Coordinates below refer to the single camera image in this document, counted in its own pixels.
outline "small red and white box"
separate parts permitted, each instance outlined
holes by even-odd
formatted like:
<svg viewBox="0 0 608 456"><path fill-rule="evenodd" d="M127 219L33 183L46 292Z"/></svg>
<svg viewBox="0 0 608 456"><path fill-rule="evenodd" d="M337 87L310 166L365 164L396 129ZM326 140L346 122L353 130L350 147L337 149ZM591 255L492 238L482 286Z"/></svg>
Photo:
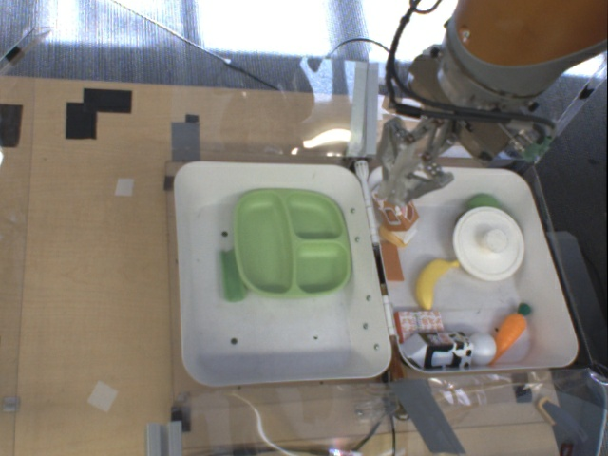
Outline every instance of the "small red and white box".
<svg viewBox="0 0 608 456"><path fill-rule="evenodd" d="M438 311L396 311L395 327L399 343L403 343L414 333L441 332L444 323Z"/></svg>

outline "white lid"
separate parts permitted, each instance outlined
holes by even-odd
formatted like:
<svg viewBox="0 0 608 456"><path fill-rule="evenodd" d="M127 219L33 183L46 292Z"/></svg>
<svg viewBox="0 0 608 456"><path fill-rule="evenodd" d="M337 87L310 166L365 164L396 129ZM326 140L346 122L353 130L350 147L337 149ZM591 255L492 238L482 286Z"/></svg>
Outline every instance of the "white lid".
<svg viewBox="0 0 608 456"><path fill-rule="evenodd" d="M481 207L462 215L453 242L463 269L482 280L503 280L522 265L522 230L500 209Z"/></svg>

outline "green divided plate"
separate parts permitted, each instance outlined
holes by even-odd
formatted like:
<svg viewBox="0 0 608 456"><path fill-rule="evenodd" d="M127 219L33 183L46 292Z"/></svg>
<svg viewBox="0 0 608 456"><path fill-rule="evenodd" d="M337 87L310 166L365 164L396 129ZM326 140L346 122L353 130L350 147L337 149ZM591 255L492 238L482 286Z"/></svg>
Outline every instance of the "green divided plate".
<svg viewBox="0 0 608 456"><path fill-rule="evenodd" d="M329 294L351 277L351 246L338 205L299 189L244 194L234 213L238 273L252 291L277 297Z"/></svg>

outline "toy carrot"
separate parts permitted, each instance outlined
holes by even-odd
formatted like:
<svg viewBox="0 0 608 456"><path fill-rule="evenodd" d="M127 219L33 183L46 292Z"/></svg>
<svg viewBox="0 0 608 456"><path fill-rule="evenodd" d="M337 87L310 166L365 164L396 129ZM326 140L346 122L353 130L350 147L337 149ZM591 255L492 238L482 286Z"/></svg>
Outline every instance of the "toy carrot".
<svg viewBox="0 0 608 456"><path fill-rule="evenodd" d="M522 335L527 322L525 317L532 312L532 308L528 306L526 303L522 302L518 308L517 312L510 314L503 321L503 324L498 329L496 336L494 336L494 340L496 341L496 354L494 355L494 359L491 363L494 363L501 356L503 356L504 352L506 352L513 343L517 341L517 339Z"/></svg>

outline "yellow banana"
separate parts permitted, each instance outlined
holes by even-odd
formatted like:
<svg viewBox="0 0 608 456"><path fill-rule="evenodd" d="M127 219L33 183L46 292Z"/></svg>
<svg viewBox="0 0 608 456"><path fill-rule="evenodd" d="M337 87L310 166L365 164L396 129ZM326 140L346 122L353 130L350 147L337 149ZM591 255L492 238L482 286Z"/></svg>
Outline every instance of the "yellow banana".
<svg viewBox="0 0 608 456"><path fill-rule="evenodd" d="M459 267L458 260L443 260L435 258L422 269L416 281L416 301L422 309L429 311L433 307L433 297L435 296L435 284L439 277L448 270Z"/></svg>

